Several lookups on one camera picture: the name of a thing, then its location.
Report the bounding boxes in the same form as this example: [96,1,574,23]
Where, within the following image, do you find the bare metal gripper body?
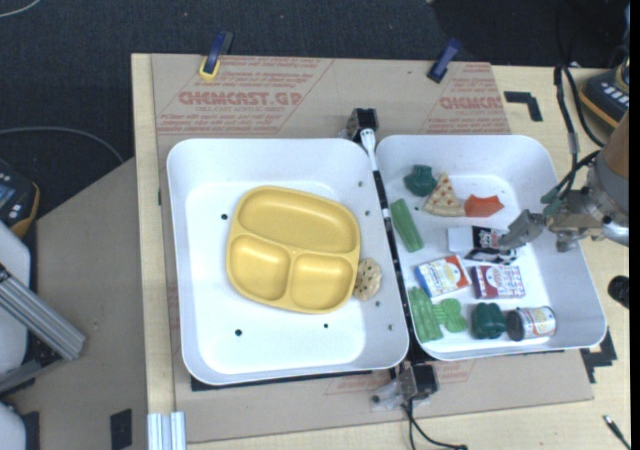
[542,187,630,254]

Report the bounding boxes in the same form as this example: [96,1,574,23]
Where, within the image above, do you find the black and white carton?
[446,225,519,266]

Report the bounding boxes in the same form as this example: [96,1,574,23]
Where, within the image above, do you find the orange carrot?
[463,193,506,219]

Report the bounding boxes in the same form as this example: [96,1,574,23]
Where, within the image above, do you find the maroon and white packet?
[470,264,527,301]

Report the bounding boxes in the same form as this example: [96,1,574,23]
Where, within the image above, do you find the white plastic tray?
[374,134,608,362]
[165,137,411,386]

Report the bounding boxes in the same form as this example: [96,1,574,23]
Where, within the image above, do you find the pizza slice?
[422,172,467,218]

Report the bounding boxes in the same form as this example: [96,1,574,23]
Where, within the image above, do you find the red and white carton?
[413,254,472,301]

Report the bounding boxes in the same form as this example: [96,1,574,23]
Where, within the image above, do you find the dark green pepper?
[470,301,508,341]

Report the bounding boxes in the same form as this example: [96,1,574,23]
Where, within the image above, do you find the small white and orange can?
[505,305,558,343]

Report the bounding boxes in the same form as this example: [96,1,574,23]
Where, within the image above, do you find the light green lettuce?
[431,297,469,334]

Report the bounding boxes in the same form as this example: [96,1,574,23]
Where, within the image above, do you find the light green celery stick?
[389,198,425,254]

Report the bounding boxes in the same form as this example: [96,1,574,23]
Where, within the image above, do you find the dark green broccoli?
[403,164,439,198]

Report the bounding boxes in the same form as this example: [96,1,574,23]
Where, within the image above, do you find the green asparagus bunch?
[406,285,444,344]

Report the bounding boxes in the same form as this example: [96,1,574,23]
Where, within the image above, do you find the thin black and white rod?
[359,129,415,365]

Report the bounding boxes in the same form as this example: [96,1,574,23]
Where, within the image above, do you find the beige chocolate chip biscuit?
[352,257,384,302]

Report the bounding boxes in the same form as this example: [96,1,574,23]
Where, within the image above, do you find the yellow divided plate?
[225,185,363,316]

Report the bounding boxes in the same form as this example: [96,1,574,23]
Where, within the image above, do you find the brown cardboard board red print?
[149,53,596,444]

